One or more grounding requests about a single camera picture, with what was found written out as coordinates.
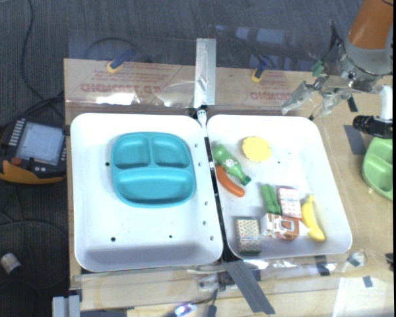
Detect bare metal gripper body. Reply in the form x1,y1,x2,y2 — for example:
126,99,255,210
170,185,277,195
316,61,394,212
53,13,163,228
313,59,385,99

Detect brown cardboard board red print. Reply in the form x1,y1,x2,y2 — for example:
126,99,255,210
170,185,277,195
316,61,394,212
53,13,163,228
63,57,394,311

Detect yellow round biscuit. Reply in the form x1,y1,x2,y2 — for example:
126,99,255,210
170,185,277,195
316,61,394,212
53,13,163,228
242,136,273,164

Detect white plastic tray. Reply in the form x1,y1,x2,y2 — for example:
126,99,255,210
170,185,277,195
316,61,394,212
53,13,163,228
69,112,224,273
206,114,353,261

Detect green divided plate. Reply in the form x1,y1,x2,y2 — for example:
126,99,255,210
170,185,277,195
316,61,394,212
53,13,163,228
361,137,394,202

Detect green plastic bottle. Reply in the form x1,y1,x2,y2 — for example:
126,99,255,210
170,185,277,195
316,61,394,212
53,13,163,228
211,143,252,187

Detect green bean pods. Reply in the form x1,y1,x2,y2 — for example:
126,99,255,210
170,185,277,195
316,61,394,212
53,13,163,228
260,184,282,215

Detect small orange white packet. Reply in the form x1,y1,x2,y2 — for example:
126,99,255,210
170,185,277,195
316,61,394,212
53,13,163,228
277,187,303,220

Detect orange sausage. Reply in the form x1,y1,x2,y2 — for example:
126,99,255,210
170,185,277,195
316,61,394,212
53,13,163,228
214,165,246,198

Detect yellow banana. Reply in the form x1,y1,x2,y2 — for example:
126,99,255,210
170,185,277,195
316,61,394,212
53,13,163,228
300,194,327,243

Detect orange and white carton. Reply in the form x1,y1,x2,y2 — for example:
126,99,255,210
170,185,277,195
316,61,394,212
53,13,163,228
260,212,310,242

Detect patterned carton with green base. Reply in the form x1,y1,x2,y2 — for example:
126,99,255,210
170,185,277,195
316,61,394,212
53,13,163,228
234,218,263,256

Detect blue divided plate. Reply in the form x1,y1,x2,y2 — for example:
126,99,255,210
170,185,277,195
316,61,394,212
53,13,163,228
110,131,197,209

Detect small grey metal cylinder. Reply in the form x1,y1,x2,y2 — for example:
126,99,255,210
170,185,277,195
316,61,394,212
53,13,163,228
0,252,22,275

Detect black cylinder on white bracket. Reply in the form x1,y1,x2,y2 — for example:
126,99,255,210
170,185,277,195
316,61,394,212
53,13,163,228
352,84,394,140

